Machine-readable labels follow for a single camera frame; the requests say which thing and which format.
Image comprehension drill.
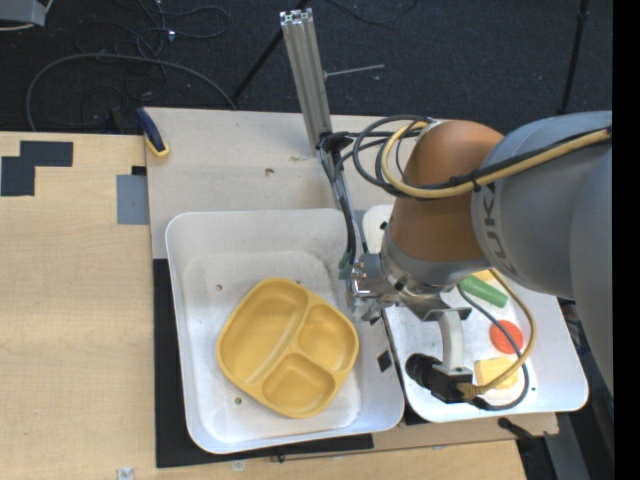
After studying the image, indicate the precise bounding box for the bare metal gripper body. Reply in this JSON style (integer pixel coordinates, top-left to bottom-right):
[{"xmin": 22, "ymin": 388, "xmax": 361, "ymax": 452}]
[{"xmin": 348, "ymin": 252, "xmax": 442, "ymax": 323}]

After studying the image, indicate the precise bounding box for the yellow divided plate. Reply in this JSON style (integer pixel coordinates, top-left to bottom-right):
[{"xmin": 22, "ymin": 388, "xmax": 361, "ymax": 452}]
[{"xmin": 215, "ymin": 277, "xmax": 361, "ymax": 420}]

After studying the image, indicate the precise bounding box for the green toy cylinder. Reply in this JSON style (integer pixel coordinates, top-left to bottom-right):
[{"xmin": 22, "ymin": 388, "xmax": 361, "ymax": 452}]
[{"xmin": 459, "ymin": 273, "xmax": 510, "ymax": 310}]

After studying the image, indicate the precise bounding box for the orange round disc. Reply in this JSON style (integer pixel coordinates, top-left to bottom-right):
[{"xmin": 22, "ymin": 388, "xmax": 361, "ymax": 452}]
[{"xmin": 489, "ymin": 319, "xmax": 525, "ymax": 356}]

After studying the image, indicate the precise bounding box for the yellow toy cheese wedge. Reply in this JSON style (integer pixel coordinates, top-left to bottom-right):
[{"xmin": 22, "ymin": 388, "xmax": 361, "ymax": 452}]
[{"xmin": 473, "ymin": 356, "xmax": 522, "ymax": 391}]

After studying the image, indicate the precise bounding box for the white plastic tray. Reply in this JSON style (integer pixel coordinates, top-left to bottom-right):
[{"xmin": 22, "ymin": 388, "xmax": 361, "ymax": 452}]
[
  {"xmin": 164, "ymin": 208, "xmax": 406, "ymax": 456},
  {"xmin": 361, "ymin": 204, "xmax": 590, "ymax": 425}
]

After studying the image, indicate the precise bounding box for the pale flat board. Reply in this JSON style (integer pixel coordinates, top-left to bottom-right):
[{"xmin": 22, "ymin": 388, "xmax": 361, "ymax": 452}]
[{"xmin": 143, "ymin": 106, "xmax": 560, "ymax": 463}]

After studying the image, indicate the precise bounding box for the black cylinder on white bracket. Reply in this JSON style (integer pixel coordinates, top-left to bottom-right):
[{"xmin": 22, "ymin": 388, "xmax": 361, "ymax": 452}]
[{"xmin": 405, "ymin": 306, "xmax": 475, "ymax": 405}]

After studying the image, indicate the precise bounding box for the black block with thin wires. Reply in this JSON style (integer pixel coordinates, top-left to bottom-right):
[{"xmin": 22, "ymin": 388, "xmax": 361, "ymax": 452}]
[{"xmin": 316, "ymin": 131, "xmax": 354, "ymax": 152}]

